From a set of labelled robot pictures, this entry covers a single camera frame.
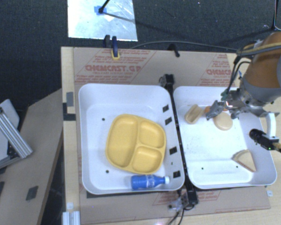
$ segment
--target yellow plate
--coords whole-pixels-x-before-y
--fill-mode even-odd
[[[163,162],[165,147],[166,136],[160,125],[142,117],[122,114],[111,124],[105,154],[115,167],[152,174]]]

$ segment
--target blue water bottle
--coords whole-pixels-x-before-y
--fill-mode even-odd
[[[155,175],[135,175],[131,177],[131,185],[133,190],[139,188],[154,188],[160,184],[169,184],[170,178],[165,176],[163,178]]]

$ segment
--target bottle cap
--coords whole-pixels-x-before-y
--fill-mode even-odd
[[[165,184],[169,184],[170,183],[170,178],[168,176],[164,177],[164,182]]]

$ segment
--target wire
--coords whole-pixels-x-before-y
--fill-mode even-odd
[[[251,43],[243,47],[243,50],[247,50],[248,48],[254,47],[256,43]]]
[[[202,43],[194,43],[194,42],[185,42],[185,41],[152,41],[152,42],[147,42],[147,43],[138,44],[138,45],[136,45],[136,46],[130,47],[129,49],[134,49],[134,48],[142,47],[142,46],[145,46],[145,45],[159,44],[159,43],[192,44],[192,45],[205,46],[205,47],[221,48],[221,49],[226,49],[226,50],[231,50],[231,51],[237,52],[237,49],[235,49],[235,48],[222,47],[222,46],[215,46],[215,45],[208,45],[208,44],[202,44]]]
[[[175,219],[178,217],[178,215],[179,215],[179,212],[176,213],[176,215],[175,215],[175,216],[173,217],[173,219],[168,223],[168,225],[171,225],[172,222],[174,222]]]
[[[183,219],[183,216],[184,216],[184,211],[189,211],[189,210],[192,210],[193,208],[194,208],[194,205],[191,206],[190,208],[187,208],[187,207],[183,208],[182,213],[181,213],[180,221],[179,221],[179,223],[178,223],[177,225],[180,225],[180,224],[181,224],[182,219]],[[175,215],[175,216],[173,217],[173,219],[168,223],[168,225],[171,225],[171,224],[176,220],[176,218],[178,217],[179,213],[180,213],[180,212],[177,212],[177,213],[176,213],[176,215]]]
[[[273,145],[274,145],[277,149],[281,149],[281,143],[275,142],[275,143],[273,143]]]
[[[253,49],[245,49],[245,48],[251,47],[251,46],[252,45],[247,45],[242,50],[238,50],[237,55],[241,56],[241,57],[252,56],[252,55],[255,55],[258,53],[264,53],[264,52],[268,52],[268,51],[272,51],[272,50],[281,49],[281,43],[267,44],[267,45],[253,48]]]
[[[228,88],[227,88],[227,93],[230,91],[230,88],[231,88],[232,83],[234,82],[234,80],[235,80],[235,78],[236,78],[236,76],[237,76],[237,72],[238,72],[240,66],[241,66],[242,64],[244,64],[244,63],[250,63],[250,62],[248,62],[248,61],[243,61],[243,62],[241,62],[241,63],[237,66],[236,70],[235,70],[236,64],[234,64],[233,69],[232,69],[232,72],[231,72],[230,83],[229,83]]]
[[[180,218],[180,221],[179,221],[179,223],[178,223],[177,225],[180,225],[180,224],[181,224],[182,219],[183,219],[183,215],[184,215],[184,209],[182,210],[182,213],[181,213],[181,218]]]

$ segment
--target bread slice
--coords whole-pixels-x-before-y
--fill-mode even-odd
[[[204,114],[202,108],[200,108],[197,104],[193,105],[190,110],[185,114],[184,119],[189,124],[195,124],[198,119]]]
[[[217,116],[213,117],[213,120],[215,126],[222,131],[227,131],[233,126],[231,117],[225,112],[221,112]]]
[[[234,161],[239,163],[241,166],[245,167],[251,172],[256,171],[256,167],[254,164],[254,160],[252,158],[252,154],[249,150],[242,150],[236,154],[234,154],[233,158]]]

